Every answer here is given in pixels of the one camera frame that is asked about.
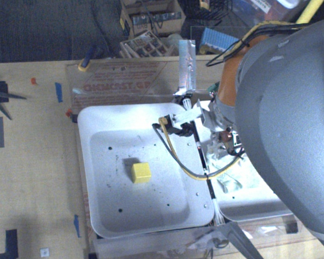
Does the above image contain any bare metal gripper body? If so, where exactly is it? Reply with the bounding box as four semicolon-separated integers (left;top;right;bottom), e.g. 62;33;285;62
201;101;246;157

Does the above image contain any thin black and white rod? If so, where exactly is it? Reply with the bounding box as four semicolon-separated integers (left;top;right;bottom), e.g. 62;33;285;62
182;96;226;228

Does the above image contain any pale green crumpled packet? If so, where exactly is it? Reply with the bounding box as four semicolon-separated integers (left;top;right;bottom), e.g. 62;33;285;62
209;153;262;196

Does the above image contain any white plastic tray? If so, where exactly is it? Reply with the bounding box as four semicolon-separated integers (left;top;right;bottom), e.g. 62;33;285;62
191;95;294;225
76;98;217;241

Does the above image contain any yellow cube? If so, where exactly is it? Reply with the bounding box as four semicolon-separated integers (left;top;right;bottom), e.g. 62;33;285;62
129;161;152;185

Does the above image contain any brown cardboard board red print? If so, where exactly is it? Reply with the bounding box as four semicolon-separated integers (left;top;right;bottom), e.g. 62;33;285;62
66;47;323;259

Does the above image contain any black cylinder on white bracket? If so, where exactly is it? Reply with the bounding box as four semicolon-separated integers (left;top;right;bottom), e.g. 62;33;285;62
157;105;207;139

